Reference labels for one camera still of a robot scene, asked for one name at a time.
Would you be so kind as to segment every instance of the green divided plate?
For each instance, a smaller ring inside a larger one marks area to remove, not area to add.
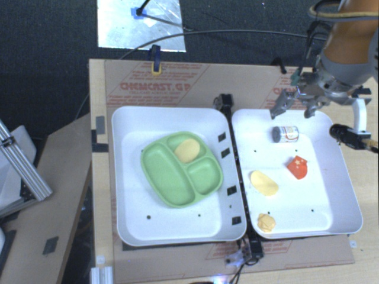
[[[199,142],[200,152],[190,163],[182,163],[174,150],[185,140]],[[221,167],[199,136],[180,132],[150,143],[141,155],[142,169],[152,188],[169,206],[192,205],[214,191],[223,182]]]

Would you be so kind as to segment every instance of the soda can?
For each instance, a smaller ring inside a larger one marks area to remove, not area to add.
[[[272,139],[275,143],[296,142],[298,129],[296,126],[275,126],[272,129]]]

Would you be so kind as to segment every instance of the red object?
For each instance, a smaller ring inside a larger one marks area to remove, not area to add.
[[[287,165],[287,168],[296,177],[296,179],[300,180],[307,175],[307,160],[296,156],[291,163]]]

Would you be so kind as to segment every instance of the yellow clip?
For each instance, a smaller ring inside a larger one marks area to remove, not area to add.
[[[162,65],[159,65],[159,70],[157,72],[154,71],[154,62],[152,63],[152,75],[159,76],[162,73]]]

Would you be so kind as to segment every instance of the yellow chip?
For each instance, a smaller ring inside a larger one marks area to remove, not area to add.
[[[263,195],[272,196],[279,190],[279,186],[264,173],[256,170],[250,175],[251,184]]]
[[[276,224],[277,223],[275,222],[274,218],[270,215],[259,214],[258,227],[265,233],[270,233],[274,229]]]
[[[195,139],[186,139],[174,150],[174,154],[182,163],[189,163],[196,159],[200,152],[200,143]]]

